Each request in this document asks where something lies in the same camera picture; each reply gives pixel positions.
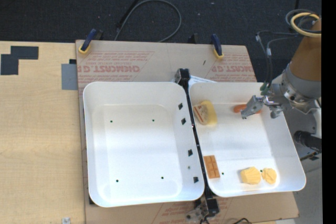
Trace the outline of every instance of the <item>clamp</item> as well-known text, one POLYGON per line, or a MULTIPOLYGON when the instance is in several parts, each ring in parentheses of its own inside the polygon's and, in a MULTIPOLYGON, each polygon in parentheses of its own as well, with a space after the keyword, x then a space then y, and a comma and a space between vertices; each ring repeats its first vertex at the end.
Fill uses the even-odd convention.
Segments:
POLYGON ((102 35, 103 35, 103 31, 102 30, 95 30, 92 29, 90 31, 90 33, 88 34, 87 38, 85 39, 84 43, 82 46, 79 47, 78 51, 81 54, 86 54, 88 52, 88 50, 90 49, 90 43, 92 40, 101 40, 102 39, 102 35))
POLYGON ((224 57, 224 54, 222 53, 222 47, 220 45, 220 41, 219 41, 219 38, 217 37, 216 34, 212 34, 211 35, 211 42, 210 44, 213 44, 214 45, 214 53, 215 53, 215 56, 217 57, 217 59, 222 59, 224 57))

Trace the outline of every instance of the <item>plastic food item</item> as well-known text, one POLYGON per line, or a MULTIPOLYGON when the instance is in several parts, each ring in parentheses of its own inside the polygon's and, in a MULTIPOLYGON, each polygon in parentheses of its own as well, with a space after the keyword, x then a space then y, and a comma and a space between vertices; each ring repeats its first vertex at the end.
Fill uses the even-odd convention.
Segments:
POLYGON ((274 184, 277 180, 277 172, 272 168, 264 168, 262 171, 263 179, 270 184, 274 184))
POLYGON ((214 109, 214 105, 208 100, 201 102, 198 105, 193 106, 194 113, 202 125, 216 124, 217 115, 214 109))
MULTIPOLYGON (((244 110, 246 109, 246 104, 239 104, 239 105, 236 105, 234 108, 233 108, 233 111, 235 113, 239 113, 241 110, 244 110)), ((261 109, 256 112, 255 114, 259 114, 261 112, 261 109)))
POLYGON ((206 171, 208 172, 208 177, 209 178, 220 177, 215 155, 203 156, 203 159, 206 171))
POLYGON ((242 177, 243 183, 247 184, 258 184, 261 181, 260 171, 253 167, 242 170, 240 172, 240 176, 242 177))

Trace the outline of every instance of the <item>electrical wire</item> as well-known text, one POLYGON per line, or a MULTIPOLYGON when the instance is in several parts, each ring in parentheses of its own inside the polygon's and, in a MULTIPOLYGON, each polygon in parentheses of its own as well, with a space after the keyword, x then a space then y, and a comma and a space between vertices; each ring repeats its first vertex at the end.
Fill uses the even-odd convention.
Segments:
POLYGON ((243 221, 246 221, 247 224, 252 224, 250 221, 248 221, 248 219, 246 218, 241 218, 239 219, 237 222, 233 223, 233 224, 239 224, 242 223, 243 221))
POLYGON ((205 216, 203 219, 201 219, 199 224, 202 224, 202 223, 210 224, 209 221, 207 220, 207 216, 205 216))
POLYGON ((174 35, 176 34, 176 32, 179 30, 179 28, 181 27, 181 24, 182 24, 182 16, 181 16, 181 13, 179 12, 179 10, 178 10, 172 3, 170 3, 170 2, 168 2, 168 1, 166 1, 166 0, 144 0, 144 1, 140 2, 140 3, 138 3, 134 8, 132 8, 132 10, 130 11, 130 13, 128 14, 128 16, 126 17, 126 19, 124 20, 123 24, 121 25, 121 27, 120 27, 120 29, 119 29, 117 35, 115 36, 114 41, 117 40, 117 38, 118 38, 118 36, 119 36, 121 30, 124 28, 125 23, 127 22, 128 18, 131 16, 131 14, 133 13, 133 11, 134 11, 135 9, 137 9, 139 6, 141 6, 141 5, 145 4, 145 3, 148 3, 148 2, 162 2, 162 3, 168 4, 168 5, 170 5, 171 7, 173 7, 173 8, 176 10, 177 14, 179 15, 179 20, 180 20, 180 21, 179 21, 179 23, 178 23, 179 25, 178 25, 178 27, 176 28, 176 30, 175 30, 172 34, 170 34, 169 36, 165 37, 164 39, 161 39, 161 40, 158 41, 158 42, 166 41, 167 39, 171 38, 172 36, 174 36, 174 35))
POLYGON ((313 35, 309 35, 311 37, 321 37, 322 31, 304 29, 302 27, 302 24, 306 22, 311 22, 313 24, 319 19, 321 19, 320 15, 308 9, 294 9, 294 10, 291 10, 289 13, 287 13, 285 16, 286 23, 288 24, 290 28, 292 28, 293 30, 295 30, 296 32, 298 32, 299 34, 303 36, 308 36, 309 34, 313 34, 313 35), (295 20, 300 17, 301 17, 300 22, 296 24, 295 20))
POLYGON ((299 28, 296 24, 295 24, 295 20, 297 18, 300 18, 300 17, 303 17, 303 16, 310 16, 310 17, 313 17, 317 20, 320 19, 320 17, 316 14, 313 14, 313 13, 308 13, 308 12, 303 12, 303 13, 299 13, 297 15, 294 15, 291 20, 290 20, 290 25, 291 27, 296 31, 298 32, 299 34, 303 35, 303 36, 306 36, 306 37, 321 37, 322 33, 312 33, 312 32, 308 32, 308 31, 304 31, 302 30, 301 28, 299 28))
POLYGON ((15 1, 16 1, 16 0, 12 0, 12 1, 10 1, 8 4, 6 4, 6 5, 2 6, 2 7, 0 7, 0 10, 5 9, 6 7, 11 6, 11 4, 14 3, 15 1))
POLYGON ((265 59, 266 59, 266 75, 265 75, 265 80, 264 83, 267 84, 267 87, 270 87, 271 82, 272 82, 272 77, 273 77, 273 65, 272 65, 272 59, 271 59, 271 49, 270 49, 270 45, 276 41, 280 41, 280 40, 285 40, 285 39, 290 39, 290 38, 296 38, 298 37, 299 34, 294 34, 294 33, 283 33, 283 32, 272 32, 272 31, 268 31, 268 30, 263 30, 263 31, 259 31, 256 34, 256 39, 258 41, 258 43, 260 44, 264 55, 265 55, 265 59), (267 42, 267 46, 265 47, 261 38, 261 34, 271 34, 271 35, 279 35, 279 36, 285 36, 285 37, 281 37, 281 38, 274 38, 272 40, 270 40, 269 42, 267 42))

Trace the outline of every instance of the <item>black cable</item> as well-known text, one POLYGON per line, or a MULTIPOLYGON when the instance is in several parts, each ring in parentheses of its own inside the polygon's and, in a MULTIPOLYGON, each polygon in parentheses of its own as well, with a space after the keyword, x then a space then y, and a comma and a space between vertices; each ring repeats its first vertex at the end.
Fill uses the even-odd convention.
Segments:
POLYGON ((210 224, 206 216, 203 219, 201 219, 199 224, 202 224, 202 223, 210 224))
POLYGON ((265 76, 265 80, 264 83, 267 83, 268 86, 271 86, 272 80, 273 80, 273 65, 272 65, 272 59, 271 59, 271 53, 270 53, 270 44, 275 42, 275 41, 279 41, 279 40, 284 40, 284 39, 290 39, 290 38, 296 38, 298 37, 299 34, 298 33, 282 33, 282 32, 272 32, 272 31, 268 31, 268 30, 263 30, 263 31, 259 31, 256 34, 256 39, 259 42, 259 44, 261 45, 261 48, 263 49, 265 58, 266 58, 266 76, 265 76), (261 36, 260 34, 265 33, 265 34, 272 34, 272 35, 280 35, 280 36, 287 36, 287 37, 282 37, 282 38, 274 38, 271 41, 269 41, 267 43, 267 48, 265 49, 265 46, 263 45, 263 42, 261 40, 261 36))
POLYGON ((297 26, 305 31, 305 32, 309 32, 309 33, 316 33, 316 34, 321 34, 322 31, 321 30, 311 30, 311 29, 306 29, 304 28, 302 25, 303 24, 307 24, 307 23, 313 23, 313 22, 316 22, 316 19, 315 18, 312 18, 310 15, 312 15, 314 13, 310 13, 309 15, 306 15, 306 16, 302 16, 300 19, 299 19, 299 22, 297 23, 297 26))
POLYGON ((141 6, 141 5, 145 4, 145 3, 148 3, 148 2, 161 2, 161 3, 164 3, 164 4, 168 4, 169 6, 171 6, 171 7, 173 7, 173 8, 175 9, 176 13, 177 13, 178 16, 179 16, 179 20, 180 20, 180 21, 179 21, 179 23, 178 23, 179 25, 178 25, 178 27, 176 28, 176 30, 175 30, 172 34, 170 34, 169 36, 165 37, 164 39, 161 39, 161 40, 158 41, 158 42, 166 41, 167 39, 171 38, 172 36, 174 36, 174 35, 177 33, 177 31, 179 30, 179 28, 181 27, 181 24, 182 24, 182 16, 181 16, 180 11, 177 9, 177 7, 175 7, 172 3, 170 3, 170 2, 168 2, 168 1, 166 1, 166 0, 144 0, 144 1, 140 2, 140 3, 138 3, 138 4, 137 4, 137 5, 136 5, 136 6, 135 6, 135 7, 128 13, 128 16, 127 16, 127 17, 125 18, 125 20, 123 21, 123 24, 121 25, 121 27, 120 27, 120 29, 119 29, 117 35, 115 36, 114 41, 117 40, 119 34, 121 33, 121 30, 124 28, 124 26, 125 26, 125 24, 126 24, 128 18, 131 16, 131 14, 133 13, 133 11, 135 11, 139 6, 141 6))
POLYGON ((12 1, 9 2, 8 4, 6 4, 5 6, 0 7, 0 10, 4 9, 4 8, 6 8, 6 7, 11 6, 11 4, 14 3, 15 1, 16 1, 16 0, 12 0, 12 1))
MULTIPOLYGON (((285 16, 285 20, 286 20, 286 23, 288 24, 288 26, 290 27, 290 29, 293 29, 292 25, 290 24, 290 19, 295 15, 295 14, 298 14, 298 13, 310 13, 311 15, 312 14, 315 14, 317 15, 318 17, 321 18, 320 15, 316 14, 315 12, 312 12, 311 10, 308 10, 308 9, 294 9, 294 10, 291 10, 289 13, 286 14, 285 16)), ((302 25, 304 22, 307 22, 308 19, 307 18, 310 18, 312 22, 315 22, 316 19, 315 18, 312 18, 311 16, 309 15, 306 15, 306 16, 303 16, 302 18, 300 18, 300 23, 297 24, 297 26, 302 29, 299 25, 302 25)), ((302 29, 304 31, 308 31, 310 33, 316 33, 316 34, 320 34, 321 31, 314 31, 314 30, 306 30, 306 29, 302 29)))
POLYGON ((246 219, 246 218, 241 218, 241 219, 239 219, 237 222, 232 223, 232 224, 238 224, 238 223, 241 223, 242 221, 246 221, 247 224, 252 224, 252 223, 251 223, 250 221, 248 221, 248 219, 246 219))

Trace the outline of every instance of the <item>black floor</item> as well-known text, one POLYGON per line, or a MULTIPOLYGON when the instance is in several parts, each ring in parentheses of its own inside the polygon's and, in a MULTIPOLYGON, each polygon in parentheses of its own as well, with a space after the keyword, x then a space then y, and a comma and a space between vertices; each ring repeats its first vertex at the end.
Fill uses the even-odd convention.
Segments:
MULTIPOLYGON (((0 0, 0 40, 74 42, 91 29, 115 40, 116 24, 134 0, 0 0)), ((245 45, 258 81, 266 74, 265 55, 255 35, 262 30, 289 33, 285 16, 295 8, 322 13, 322 0, 150 0, 141 4, 125 22, 117 40, 186 43, 197 34, 208 44, 216 34, 221 44, 245 45)), ((266 44, 275 36, 263 36, 266 44)), ((274 77, 279 75, 301 37, 271 45, 274 77)))

